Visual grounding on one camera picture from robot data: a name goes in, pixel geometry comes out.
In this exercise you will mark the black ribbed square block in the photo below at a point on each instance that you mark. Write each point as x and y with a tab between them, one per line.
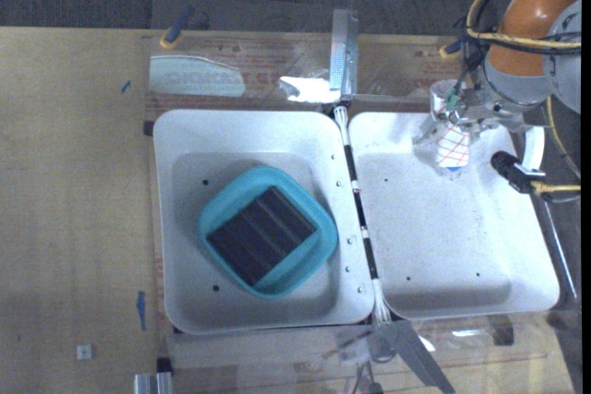
261	235

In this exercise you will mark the brown cardboard board red print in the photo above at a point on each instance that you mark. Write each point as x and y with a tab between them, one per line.
277	60

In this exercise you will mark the black cylinder on white bracket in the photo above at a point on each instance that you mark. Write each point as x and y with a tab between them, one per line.
512	168

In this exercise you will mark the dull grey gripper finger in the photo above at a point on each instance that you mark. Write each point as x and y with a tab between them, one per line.
429	130

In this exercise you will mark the blue square bowl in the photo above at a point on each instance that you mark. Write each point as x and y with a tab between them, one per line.
318	244

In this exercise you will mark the clear plastic bottle red label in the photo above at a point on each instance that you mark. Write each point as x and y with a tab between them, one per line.
450	150

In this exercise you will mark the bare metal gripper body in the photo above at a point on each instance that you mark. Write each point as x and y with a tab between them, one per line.
489	111

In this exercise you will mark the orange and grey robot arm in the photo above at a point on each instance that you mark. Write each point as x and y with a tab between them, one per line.
531	18

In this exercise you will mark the white plastic tray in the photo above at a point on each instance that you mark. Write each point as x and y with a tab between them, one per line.
194	300
461	235

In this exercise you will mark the thin black and white rod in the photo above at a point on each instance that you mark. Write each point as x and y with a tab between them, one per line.
355	184

